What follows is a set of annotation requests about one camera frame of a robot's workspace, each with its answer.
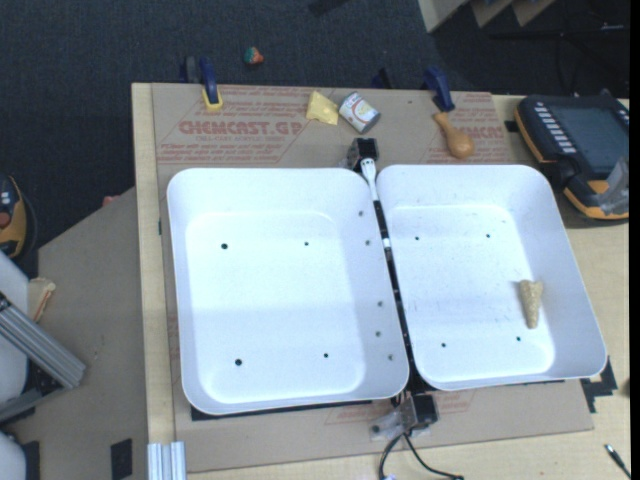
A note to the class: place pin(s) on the brown cardboard board red print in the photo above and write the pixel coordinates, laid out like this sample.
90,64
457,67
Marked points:
280,140

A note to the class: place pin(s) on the green and orange toy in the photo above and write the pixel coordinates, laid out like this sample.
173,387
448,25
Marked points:
253,55

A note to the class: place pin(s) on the small white can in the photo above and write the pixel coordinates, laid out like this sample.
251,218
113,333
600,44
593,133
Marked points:
359,113

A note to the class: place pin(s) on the tan toy sandwich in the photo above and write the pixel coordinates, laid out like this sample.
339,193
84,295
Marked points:
40,295

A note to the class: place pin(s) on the tan chicken drumstick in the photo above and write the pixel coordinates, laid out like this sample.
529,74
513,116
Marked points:
456,139

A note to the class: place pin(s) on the beige ice cream cone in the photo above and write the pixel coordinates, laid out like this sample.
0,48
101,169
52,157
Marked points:
530,300

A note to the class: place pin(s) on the white plastic tray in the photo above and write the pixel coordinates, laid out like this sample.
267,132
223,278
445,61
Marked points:
480,278
280,298

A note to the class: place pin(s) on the yellow cheese wedge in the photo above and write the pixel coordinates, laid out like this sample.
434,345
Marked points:
322,109

